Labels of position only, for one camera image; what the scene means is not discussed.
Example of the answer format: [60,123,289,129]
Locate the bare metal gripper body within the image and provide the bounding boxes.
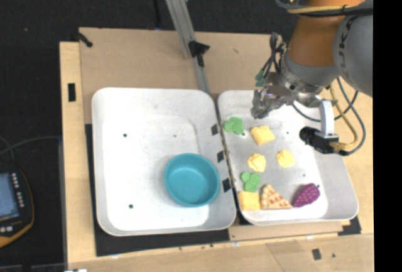
[261,71,323,108]

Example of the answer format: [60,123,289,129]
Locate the yellow bread slice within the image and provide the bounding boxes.
[250,125,276,147]

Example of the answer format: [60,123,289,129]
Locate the green broccoli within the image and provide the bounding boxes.
[240,171,262,193]
[223,116,245,136]

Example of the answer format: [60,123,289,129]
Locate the yellow ridged toy food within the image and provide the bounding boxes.
[276,148,296,169]
[247,153,268,173]

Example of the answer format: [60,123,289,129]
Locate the white plastic tray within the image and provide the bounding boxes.
[91,87,237,237]
[216,89,359,227]

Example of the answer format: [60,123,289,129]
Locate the pizza slice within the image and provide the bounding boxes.
[259,183,293,210]

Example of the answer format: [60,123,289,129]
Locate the yellow square bread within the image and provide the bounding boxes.
[237,190,261,212]

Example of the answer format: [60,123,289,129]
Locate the purple grapes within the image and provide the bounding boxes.
[291,182,322,208]

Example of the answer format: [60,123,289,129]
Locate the blue bowl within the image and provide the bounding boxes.
[163,153,220,207]

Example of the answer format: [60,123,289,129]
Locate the brown cardboard board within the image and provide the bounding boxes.
[78,27,351,242]

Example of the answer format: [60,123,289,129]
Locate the black cylinder on white bracket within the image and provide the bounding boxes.
[299,100,340,155]

